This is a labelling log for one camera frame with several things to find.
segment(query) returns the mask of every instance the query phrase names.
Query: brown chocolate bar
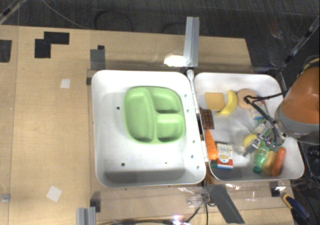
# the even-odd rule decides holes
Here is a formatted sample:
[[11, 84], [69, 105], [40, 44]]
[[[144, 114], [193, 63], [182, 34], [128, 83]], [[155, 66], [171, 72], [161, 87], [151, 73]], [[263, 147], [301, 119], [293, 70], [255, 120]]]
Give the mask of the brown chocolate bar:
[[210, 109], [200, 108], [200, 115], [203, 129], [215, 129], [214, 118]]

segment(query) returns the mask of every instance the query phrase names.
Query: white cable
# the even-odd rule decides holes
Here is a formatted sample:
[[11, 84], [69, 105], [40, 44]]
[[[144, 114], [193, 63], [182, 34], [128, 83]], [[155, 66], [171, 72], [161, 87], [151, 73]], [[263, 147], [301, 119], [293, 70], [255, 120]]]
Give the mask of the white cable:
[[67, 20], [68, 22], [82, 28], [82, 29], [86, 29], [86, 30], [91, 30], [91, 28], [88, 28], [88, 27], [84, 27], [84, 26], [81, 26], [79, 25], [78, 23], [75, 23], [73, 22], [72, 20], [68, 19], [67, 17], [65, 17], [64, 15], [62, 15], [60, 12], [58, 12], [57, 10], [53, 9], [50, 5], [48, 5], [48, 3], [45, 1], [45, 0], [42, 0], [42, 2], [49, 8], [51, 9], [52, 11], [54, 11], [57, 15], [61, 16], [62, 18], [64, 18], [65, 20]]

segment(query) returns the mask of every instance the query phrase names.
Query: yellow banana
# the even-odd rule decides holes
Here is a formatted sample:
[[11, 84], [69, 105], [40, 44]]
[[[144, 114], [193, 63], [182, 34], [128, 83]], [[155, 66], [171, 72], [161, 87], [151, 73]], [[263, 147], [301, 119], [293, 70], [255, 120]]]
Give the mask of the yellow banana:
[[237, 106], [238, 98], [236, 93], [232, 90], [229, 90], [227, 95], [228, 95], [227, 103], [220, 112], [216, 113], [217, 116], [219, 115], [229, 116]]

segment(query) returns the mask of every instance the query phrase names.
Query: toy carrot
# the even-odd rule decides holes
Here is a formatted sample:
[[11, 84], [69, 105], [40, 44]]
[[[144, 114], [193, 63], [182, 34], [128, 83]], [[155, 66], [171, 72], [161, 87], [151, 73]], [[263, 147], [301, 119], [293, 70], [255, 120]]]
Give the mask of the toy carrot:
[[217, 146], [209, 130], [205, 130], [204, 139], [205, 139], [206, 150], [208, 152], [208, 158], [210, 160], [216, 160], [218, 158]]
[[282, 163], [286, 154], [286, 149], [284, 147], [278, 148], [276, 152], [275, 160], [271, 169], [272, 176], [278, 176], [281, 173]]

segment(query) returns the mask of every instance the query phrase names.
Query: green plate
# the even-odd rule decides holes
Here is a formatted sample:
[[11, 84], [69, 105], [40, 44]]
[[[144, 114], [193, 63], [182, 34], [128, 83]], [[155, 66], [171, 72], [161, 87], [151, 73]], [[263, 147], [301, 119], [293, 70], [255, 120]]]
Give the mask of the green plate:
[[140, 143], [168, 143], [186, 133], [179, 96], [164, 87], [139, 86], [124, 96], [124, 124], [131, 139]]

